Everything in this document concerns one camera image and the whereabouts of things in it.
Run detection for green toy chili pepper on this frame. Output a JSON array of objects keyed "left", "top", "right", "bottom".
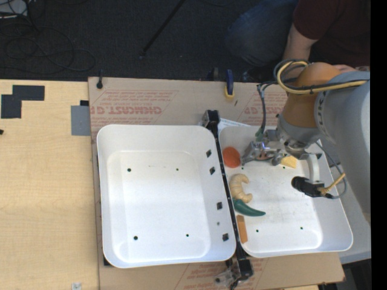
[{"left": 232, "top": 198, "right": 267, "bottom": 218}]

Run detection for white paper label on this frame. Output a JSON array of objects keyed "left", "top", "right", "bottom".
[{"left": 219, "top": 118, "right": 251, "bottom": 130}]

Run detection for yellow toy cheese wedge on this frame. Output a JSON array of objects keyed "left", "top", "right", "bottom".
[{"left": 280, "top": 155, "right": 299, "bottom": 170}]

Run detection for brown cardboard board red print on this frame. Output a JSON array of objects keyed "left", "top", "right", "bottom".
[{"left": 87, "top": 76, "right": 346, "bottom": 290}]

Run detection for person's hand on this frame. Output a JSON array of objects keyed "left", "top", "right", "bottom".
[{"left": 334, "top": 64, "right": 359, "bottom": 73}]

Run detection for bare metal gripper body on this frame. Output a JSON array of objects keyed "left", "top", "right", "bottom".
[{"left": 250, "top": 130, "right": 310, "bottom": 160}]

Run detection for black cylinder on white bracket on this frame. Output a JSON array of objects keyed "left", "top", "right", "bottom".
[{"left": 291, "top": 152, "right": 328, "bottom": 198}]

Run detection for person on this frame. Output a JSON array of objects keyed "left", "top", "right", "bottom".
[{"left": 224, "top": 0, "right": 371, "bottom": 74}]

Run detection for white plastic tray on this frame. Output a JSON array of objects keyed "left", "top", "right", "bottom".
[
  {"left": 96, "top": 124, "right": 237, "bottom": 269},
  {"left": 218, "top": 125, "right": 354, "bottom": 259}
]

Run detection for black block with thin wires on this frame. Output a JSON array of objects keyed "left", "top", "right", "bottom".
[
  {"left": 235, "top": 257, "right": 255, "bottom": 281},
  {"left": 200, "top": 109, "right": 221, "bottom": 129}
]

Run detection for cream toy croissant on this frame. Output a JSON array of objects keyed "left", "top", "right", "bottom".
[{"left": 228, "top": 173, "right": 253, "bottom": 204}]

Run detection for orange rectangular stick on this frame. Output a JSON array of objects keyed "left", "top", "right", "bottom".
[{"left": 235, "top": 214, "right": 249, "bottom": 245}]

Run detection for orange toy fruit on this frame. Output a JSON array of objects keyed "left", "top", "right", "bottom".
[{"left": 222, "top": 146, "right": 242, "bottom": 169}]

